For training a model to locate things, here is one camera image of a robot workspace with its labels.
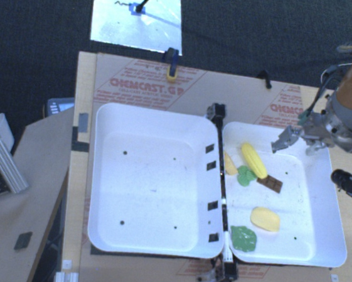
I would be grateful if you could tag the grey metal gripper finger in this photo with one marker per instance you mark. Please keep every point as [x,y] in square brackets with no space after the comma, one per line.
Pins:
[314,148]
[287,138]

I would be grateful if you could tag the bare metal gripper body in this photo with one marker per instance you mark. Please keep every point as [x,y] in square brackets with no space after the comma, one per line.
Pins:
[322,128]

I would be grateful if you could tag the yellow corn cob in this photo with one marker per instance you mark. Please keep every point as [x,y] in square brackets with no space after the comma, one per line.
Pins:
[254,160]

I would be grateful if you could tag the brown chocolate bar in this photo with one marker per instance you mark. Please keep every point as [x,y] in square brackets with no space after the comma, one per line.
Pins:
[269,183]

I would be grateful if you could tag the small green lettuce leaf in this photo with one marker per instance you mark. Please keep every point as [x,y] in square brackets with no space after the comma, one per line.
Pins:
[245,176]

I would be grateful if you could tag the brown cardboard board red print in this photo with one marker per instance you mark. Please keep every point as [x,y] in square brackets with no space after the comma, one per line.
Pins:
[241,97]

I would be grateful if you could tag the yellow cheese wedge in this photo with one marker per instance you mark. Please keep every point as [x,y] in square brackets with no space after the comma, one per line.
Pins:
[229,166]

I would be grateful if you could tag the white plastic tray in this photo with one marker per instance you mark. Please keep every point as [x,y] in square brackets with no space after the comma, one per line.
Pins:
[294,210]
[152,182]

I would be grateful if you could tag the thin black and white rod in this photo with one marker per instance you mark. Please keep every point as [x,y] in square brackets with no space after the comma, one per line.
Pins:
[223,187]

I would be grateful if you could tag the yellow oval potato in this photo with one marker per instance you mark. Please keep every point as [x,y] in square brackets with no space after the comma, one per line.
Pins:
[265,219]

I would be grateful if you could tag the large green lettuce leaf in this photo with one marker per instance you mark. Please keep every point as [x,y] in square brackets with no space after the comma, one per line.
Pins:
[243,239]

